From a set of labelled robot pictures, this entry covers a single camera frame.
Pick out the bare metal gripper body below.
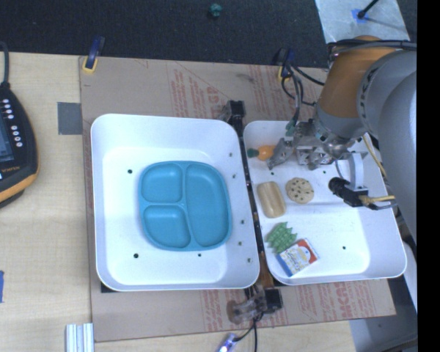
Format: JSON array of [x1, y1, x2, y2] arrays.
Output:
[[290, 120, 356, 162]]

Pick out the orange carrot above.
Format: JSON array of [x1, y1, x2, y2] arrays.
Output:
[[246, 144, 278, 162]]

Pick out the brown chocolate chip biscuit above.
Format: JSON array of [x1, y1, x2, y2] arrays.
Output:
[[285, 177, 315, 205]]

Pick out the beige bread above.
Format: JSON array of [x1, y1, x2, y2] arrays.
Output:
[[256, 180, 287, 219]]

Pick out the white plastic tray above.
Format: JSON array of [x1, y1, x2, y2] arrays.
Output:
[[242, 120, 408, 287], [90, 113, 261, 293]]

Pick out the green zigzag toy vegetable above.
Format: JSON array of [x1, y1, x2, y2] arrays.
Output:
[[265, 221, 298, 254]]

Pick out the blue divided plate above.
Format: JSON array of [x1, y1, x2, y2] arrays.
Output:
[[137, 160, 232, 253]]

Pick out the white and blue carton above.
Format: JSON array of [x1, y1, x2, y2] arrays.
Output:
[[276, 237, 320, 279]]

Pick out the brown cardboard board red print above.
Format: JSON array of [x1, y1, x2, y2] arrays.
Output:
[[78, 55, 397, 342]]

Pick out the black cylinder on white bracket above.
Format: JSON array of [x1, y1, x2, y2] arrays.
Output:
[[328, 152, 370, 208]]

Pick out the black block with thin wires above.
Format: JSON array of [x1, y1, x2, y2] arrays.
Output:
[[219, 100, 247, 125], [226, 286, 284, 324]]

